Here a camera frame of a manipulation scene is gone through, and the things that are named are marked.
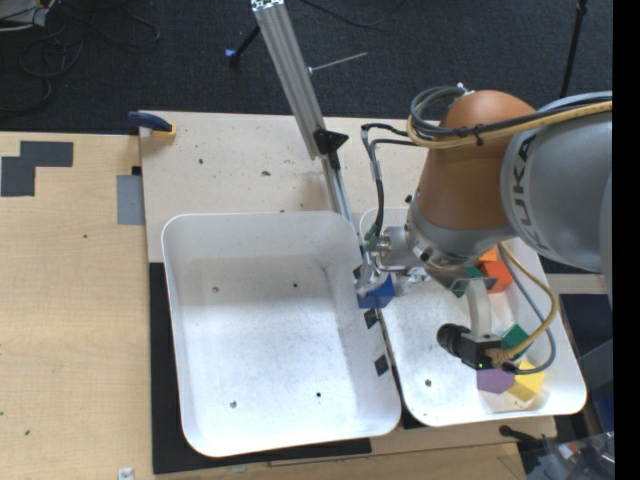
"blue and yellow clamp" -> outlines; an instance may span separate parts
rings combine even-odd
[[[129,114],[127,114],[126,124],[127,126],[148,128],[151,130],[152,136],[161,139],[173,139],[176,136],[175,123],[166,121],[148,112],[129,112]]]

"yellow cable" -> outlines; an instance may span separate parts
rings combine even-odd
[[[565,110],[562,112],[558,112],[557,114],[553,114],[551,116],[539,117],[537,119],[533,119],[526,123],[521,123],[513,126],[508,126],[506,128],[500,128],[498,130],[493,130],[489,132],[479,133],[478,135],[473,134],[467,137],[459,137],[450,140],[427,140],[419,137],[413,126],[413,116],[409,116],[407,119],[407,134],[409,138],[415,142],[418,146],[422,146],[425,148],[431,149],[446,149],[446,148],[455,148],[458,146],[463,146],[465,144],[473,144],[480,140],[490,140],[496,139],[498,137],[504,137],[506,135],[513,135],[518,132],[522,132],[525,130],[531,130],[533,128],[538,128],[541,126],[549,126],[551,124],[561,123],[563,121],[569,121],[570,119],[576,119],[578,117],[585,117],[592,114],[599,114],[602,112],[611,112],[613,108],[613,101],[605,101],[601,103],[594,103],[591,105],[585,105],[580,108]]]
[[[499,242],[498,248],[500,249],[500,252],[502,254],[507,256],[509,260],[512,261],[513,264],[518,267],[518,269],[520,269],[520,271],[522,271],[529,279],[531,279],[549,296],[549,298],[551,299],[551,310],[549,311],[547,318],[544,319],[544,321],[540,324],[540,326],[530,336],[528,336],[526,339],[524,339],[515,347],[512,347],[507,350],[502,350],[498,348],[487,350],[487,355],[491,358],[494,366],[499,366],[503,362],[513,359],[520,352],[522,352],[529,345],[531,345],[535,340],[537,340],[540,337],[540,335],[547,330],[547,327],[551,325],[551,322],[556,316],[558,312],[558,308],[560,306],[560,300],[558,298],[558,295],[556,295],[556,293],[553,292],[553,290],[551,290],[546,284],[544,284],[532,272],[530,272],[522,263],[520,263],[520,261],[513,255],[513,253],[507,248],[507,246],[504,243]]]

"black tripod leg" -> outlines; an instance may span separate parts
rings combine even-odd
[[[571,72],[573,71],[573,61],[576,56],[576,49],[578,47],[578,38],[580,37],[580,27],[582,26],[582,18],[587,14],[587,0],[579,0],[578,8],[576,10],[576,22],[573,27],[573,37],[571,38],[571,47],[569,49],[569,58],[567,60],[567,67],[564,72],[564,81],[562,82],[562,89],[560,90],[560,97],[564,98],[567,95],[569,89],[569,81],[571,80]]]
[[[259,33],[260,27],[256,26],[237,50],[226,50],[225,53],[229,58],[229,64],[231,64],[232,67],[236,66],[238,62],[240,62],[240,56],[249,47],[249,45],[253,42],[253,40],[258,36]]]

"wooden table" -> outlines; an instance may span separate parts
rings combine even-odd
[[[178,114],[165,117],[180,118]],[[245,182],[225,185],[216,177],[218,183],[211,186],[218,187],[217,193],[226,192],[228,199],[218,198],[218,206],[211,211],[249,207],[263,210],[272,206],[277,210],[282,205],[286,207],[280,209],[292,210],[307,203],[304,209],[311,209],[326,203],[316,185],[300,180],[311,191],[307,194],[316,193],[317,199],[311,197],[301,203],[285,194],[284,200],[260,203],[260,198],[253,197],[254,203],[258,203],[247,206],[247,198],[238,198],[237,194],[234,198],[234,189],[229,187],[244,190],[243,183],[256,187],[259,181],[277,186],[285,179],[287,168],[296,166],[295,162],[308,161],[308,156],[305,160],[303,150],[296,150],[287,158],[265,153],[252,156],[251,137],[240,122],[246,124],[244,118],[240,121],[234,121],[232,115],[186,118],[187,126],[196,126],[203,119],[208,131],[198,132],[196,138],[211,139],[209,146],[199,146],[197,153],[193,147],[195,156],[190,156],[191,163],[187,163],[193,169],[204,167],[215,158],[207,155],[213,154],[209,147],[215,145],[215,136],[220,136],[221,120],[236,127],[238,136],[247,141],[241,148],[246,153],[241,162]],[[212,119],[217,128],[209,126]],[[256,125],[255,116],[248,121],[251,126]],[[335,131],[353,132],[359,122],[327,120],[328,127]],[[289,133],[295,129],[292,118],[274,116],[268,118],[268,124],[270,133],[280,134],[283,130]],[[159,150],[195,146],[180,145],[181,129],[184,136],[184,121],[173,146],[152,144],[144,133],[140,137],[0,133],[1,157],[20,156],[23,141],[73,144],[71,167],[35,167],[33,196],[0,197],[2,476],[116,479],[121,468],[131,467],[135,479],[195,480],[243,473],[239,478],[409,480],[424,478],[427,472],[429,478],[524,478],[514,440],[502,437],[497,429],[508,423],[530,435],[551,437],[556,432],[551,416],[455,427],[398,428],[372,439],[372,453],[360,457],[255,463],[154,475],[148,266],[158,259],[159,226],[175,210],[163,203],[171,195],[167,194],[167,187],[173,183],[178,192],[184,188],[176,181],[175,172],[163,175],[157,170],[163,165]],[[344,157],[356,158],[363,151],[357,152],[361,147],[357,132],[350,135],[353,139],[349,142],[354,144],[349,149],[345,145]],[[154,151],[156,163],[149,161]],[[383,169],[393,167],[396,162],[399,172],[413,176],[415,168],[402,164],[401,159],[407,153],[380,154]],[[375,191],[366,159],[357,162],[348,163],[344,170],[354,213],[375,204],[371,204]],[[119,223],[117,177],[131,175],[132,167],[141,163],[147,225]],[[366,166],[364,175],[356,172],[360,167],[355,165]],[[209,174],[222,175],[235,169],[234,166],[219,163]],[[234,172],[236,179],[242,178],[241,172]],[[388,200],[400,196],[404,199],[412,187],[390,181]],[[206,196],[192,200],[208,204]]]

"purple block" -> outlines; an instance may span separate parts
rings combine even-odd
[[[476,371],[476,385],[481,391],[489,391],[491,393],[504,393],[513,386],[514,376],[512,373],[499,370],[497,368],[489,368],[487,370]]]

